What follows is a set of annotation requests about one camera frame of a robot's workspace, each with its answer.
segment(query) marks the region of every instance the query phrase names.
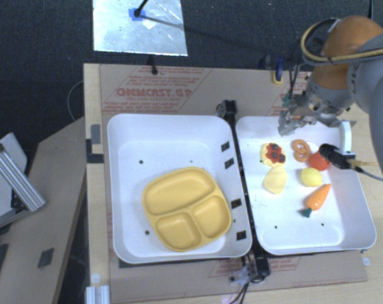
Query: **yellow divided plate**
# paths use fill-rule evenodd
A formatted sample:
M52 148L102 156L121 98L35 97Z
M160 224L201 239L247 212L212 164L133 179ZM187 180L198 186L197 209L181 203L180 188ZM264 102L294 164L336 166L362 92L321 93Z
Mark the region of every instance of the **yellow divided plate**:
M210 243L231 226L224 194L211 175L197 167L151 181L143 190L142 205L159 239L177 252Z

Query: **yellow clip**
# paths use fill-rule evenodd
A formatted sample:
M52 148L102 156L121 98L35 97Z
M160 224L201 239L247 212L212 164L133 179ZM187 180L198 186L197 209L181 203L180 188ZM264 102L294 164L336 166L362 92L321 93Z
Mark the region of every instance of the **yellow clip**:
M281 77L280 81L277 81L277 79L276 79L276 72L273 72L272 73L272 82L274 84L278 84L278 85L283 84L283 76Z

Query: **toy carrot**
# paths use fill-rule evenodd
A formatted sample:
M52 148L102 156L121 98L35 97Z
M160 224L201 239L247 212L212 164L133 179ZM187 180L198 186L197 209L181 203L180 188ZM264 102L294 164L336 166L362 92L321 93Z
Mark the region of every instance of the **toy carrot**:
M321 206L323 206L325 198L328 196L328 192L330 191L331 184L325 184L318 188L307 200L307 208L305 210L301 210L301 213L305 217L310 217L310 214L313 210L319 210Z

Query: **robotic arm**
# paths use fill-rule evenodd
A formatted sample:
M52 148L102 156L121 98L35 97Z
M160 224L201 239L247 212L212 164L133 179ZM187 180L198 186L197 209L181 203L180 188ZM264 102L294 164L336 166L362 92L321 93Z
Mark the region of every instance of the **robotic arm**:
M320 24L332 24L321 56L307 44ZM315 66L306 91L288 96L287 111L279 118L280 135L317 121L328 127L356 103L369 114L373 147L383 172L383 29L369 18L349 16L310 27L301 39L303 59Z

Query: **black speckled backdrop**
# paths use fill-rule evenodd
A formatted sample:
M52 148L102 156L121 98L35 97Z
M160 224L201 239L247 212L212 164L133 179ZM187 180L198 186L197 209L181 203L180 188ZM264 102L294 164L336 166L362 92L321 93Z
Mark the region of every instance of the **black speckled backdrop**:
M266 53L289 57L311 24L367 15L369 0L181 0L188 57L157 64L256 68ZM374 19L383 26L383 0ZM25 149L69 124L67 95L85 62L145 64L144 54L93 51L92 0L0 0L0 137ZM83 114L81 88L72 111Z

